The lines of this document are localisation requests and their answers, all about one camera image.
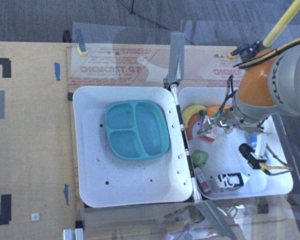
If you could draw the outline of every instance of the black corner marking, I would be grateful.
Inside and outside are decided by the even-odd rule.
[[[2,194],[0,202],[0,225],[7,225],[11,221],[11,194]]]
[[[73,101],[74,93],[68,92],[68,101]]]
[[[2,78],[11,78],[11,60],[0,58],[0,65],[2,65]]]

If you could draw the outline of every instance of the yellow tube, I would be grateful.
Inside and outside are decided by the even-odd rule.
[[[294,18],[294,16],[300,10],[300,0],[294,0],[290,7],[286,10],[283,16],[280,18],[278,23],[274,26],[271,32],[263,40],[262,44],[264,47],[269,48],[277,37],[281,34],[284,28],[289,24],[289,22]]]

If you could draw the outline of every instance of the banana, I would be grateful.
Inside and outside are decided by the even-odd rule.
[[[188,122],[190,118],[194,115],[199,113],[200,110],[206,110],[206,107],[201,104],[193,104],[188,106],[182,113],[183,123],[185,128],[188,128]]]

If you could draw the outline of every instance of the orange object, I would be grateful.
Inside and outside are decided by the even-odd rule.
[[[206,108],[206,115],[208,117],[211,117],[213,118],[214,117],[214,114],[215,112],[220,108],[221,105],[214,105],[214,106],[209,106]],[[224,106],[225,109],[230,109],[230,106],[229,105],[225,105]]]
[[[273,49],[260,51],[255,57],[262,56]],[[237,96],[243,103],[258,107],[271,107],[276,103],[268,89],[268,74],[277,56],[246,69],[237,90]]]
[[[192,128],[194,127],[196,121],[198,121],[200,118],[199,113],[194,114],[191,116],[189,122],[188,122],[188,127],[185,129],[185,135],[188,141],[192,140]]]

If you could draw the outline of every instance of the gray floor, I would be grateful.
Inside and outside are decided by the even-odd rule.
[[[239,46],[262,40],[293,1],[135,0],[129,13],[131,0],[0,0],[0,41],[62,42],[65,30],[84,23],[183,30],[189,44]],[[300,11],[274,46],[299,35]],[[300,165],[300,118],[278,120],[284,125],[282,137],[291,143],[286,150],[295,154]],[[295,176],[296,195],[300,194],[299,175]],[[295,209],[300,213],[298,202]]]

